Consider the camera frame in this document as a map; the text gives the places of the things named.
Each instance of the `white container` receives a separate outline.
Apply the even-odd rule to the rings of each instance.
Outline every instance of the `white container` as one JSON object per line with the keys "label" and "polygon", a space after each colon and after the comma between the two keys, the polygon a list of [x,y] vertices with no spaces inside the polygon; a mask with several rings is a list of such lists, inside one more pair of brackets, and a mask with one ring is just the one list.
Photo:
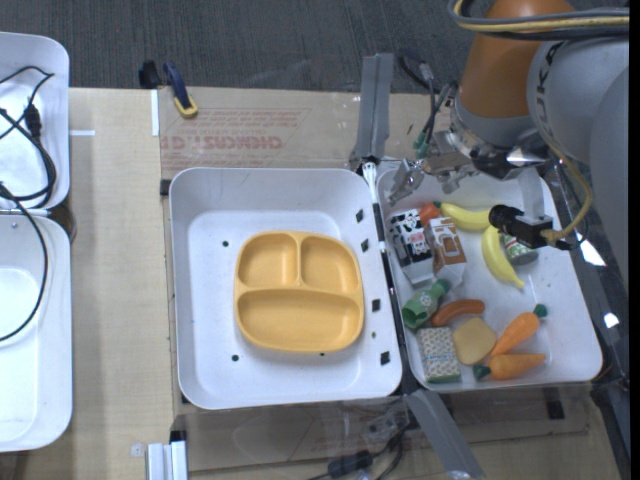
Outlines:
{"label": "white container", "polygon": [[[169,201],[178,378],[194,405],[377,398],[398,387],[399,346],[371,195],[361,177],[344,169],[193,168],[174,178]],[[238,253],[251,236],[275,230],[328,235],[354,252],[365,317],[347,348],[279,352],[241,334],[233,306]]]}
{"label": "white container", "polygon": [[[385,216],[405,209],[419,208],[432,201],[451,202],[471,210],[484,210],[496,204],[523,207],[522,191],[517,180],[499,181],[482,174],[463,179],[460,188],[452,194],[444,194],[436,179],[426,176],[413,194],[391,207],[384,194],[393,186],[393,174],[387,170],[381,172],[378,179],[381,210]],[[558,228],[558,215],[549,188],[542,180],[540,184],[544,195],[545,213],[554,218],[554,227]],[[513,352],[544,353],[547,360],[534,370],[505,381],[491,378],[476,380],[472,368],[461,365],[461,382],[427,385],[418,340],[413,332],[406,330],[409,360],[415,378],[425,388],[453,392],[582,382],[595,377],[602,366],[602,352],[569,254],[551,247],[538,249],[539,257],[536,261],[517,267],[518,275],[525,281],[524,288],[518,289],[513,284],[498,281],[489,272],[482,257],[481,234],[482,232],[458,229],[467,264],[462,283],[452,287],[443,297],[441,304],[458,299],[481,299],[486,306],[481,316],[497,334],[500,334],[518,313],[532,311],[537,303],[545,304],[549,315],[541,321],[536,334],[516,347]],[[402,274],[394,254],[390,254],[389,257],[399,303],[402,306],[417,289]],[[468,317],[463,316],[452,320],[452,330],[466,321],[466,318]]]}
{"label": "white container", "polygon": [[[40,36],[0,32],[0,107],[16,121],[33,98],[42,122],[42,145],[56,166],[57,178],[46,206],[61,203],[69,191],[69,57],[57,42]],[[0,116],[0,135],[10,130]],[[0,139],[2,182],[14,195],[46,185],[39,153],[16,129]],[[29,209],[42,197],[25,201]],[[0,198],[0,210],[15,204]],[[56,222],[37,216],[48,251],[48,275],[33,319],[15,336],[0,342],[0,452],[46,446],[67,428],[72,413],[70,243]],[[0,336],[23,322],[34,308],[43,273],[38,235],[22,214],[0,214]]]}

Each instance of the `tin can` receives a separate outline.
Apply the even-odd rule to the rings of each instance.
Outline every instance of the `tin can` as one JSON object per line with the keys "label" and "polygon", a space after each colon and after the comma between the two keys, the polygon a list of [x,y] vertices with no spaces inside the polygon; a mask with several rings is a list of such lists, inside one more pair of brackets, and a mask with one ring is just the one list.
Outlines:
{"label": "tin can", "polygon": [[507,259],[512,265],[526,265],[538,258],[538,251],[521,244],[511,235],[500,233],[500,240],[504,246]]}

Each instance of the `yellow plate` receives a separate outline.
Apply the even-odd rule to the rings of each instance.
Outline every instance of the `yellow plate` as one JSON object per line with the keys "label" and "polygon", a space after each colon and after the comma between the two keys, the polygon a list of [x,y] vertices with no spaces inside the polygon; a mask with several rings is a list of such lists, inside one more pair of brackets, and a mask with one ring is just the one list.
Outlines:
{"label": "yellow plate", "polygon": [[268,231],[247,240],[235,271],[234,310],[255,345],[286,352],[333,352],[364,322],[358,261],[335,238]]}

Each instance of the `brown sausage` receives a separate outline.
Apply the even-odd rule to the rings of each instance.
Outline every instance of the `brown sausage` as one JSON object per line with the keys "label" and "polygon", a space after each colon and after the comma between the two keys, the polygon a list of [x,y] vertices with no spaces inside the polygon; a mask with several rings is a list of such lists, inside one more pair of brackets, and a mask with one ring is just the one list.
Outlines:
{"label": "brown sausage", "polygon": [[454,300],[438,308],[429,323],[434,327],[442,327],[449,320],[460,315],[479,315],[484,311],[484,302],[479,299]]}

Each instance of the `carrot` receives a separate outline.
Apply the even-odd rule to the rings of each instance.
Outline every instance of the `carrot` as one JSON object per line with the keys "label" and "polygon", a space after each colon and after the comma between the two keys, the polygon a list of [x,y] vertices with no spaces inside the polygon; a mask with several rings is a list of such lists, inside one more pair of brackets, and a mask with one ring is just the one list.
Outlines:
{"label": "carrot", "polygon": [[433,327],[442,327],[449,320],[460,315],[479,315],[484,311],[484,302],[479,299],[461,299],[440,306],[429,323]]}
{"label": "carrot", "polygon": [[474,365],[473,375],[478,380],[486,375],[496,380],[511,379],[544,362],[546,357],[544,354],[501,354],[489,359],[488,366]]}
{"label": "carrot", "polygon": [[547,308],[542,304],[537,304],[531,313],[520,313],[507,325],[489,355],[504,354],[533,336],[540,327],[540,318],[545,316],[547,316]]}
{"label": "carrot", "polygon": [[418,217],[423,226],[426,226],[431,219],[440,217],[440,203],[427,203],[418,211]]}

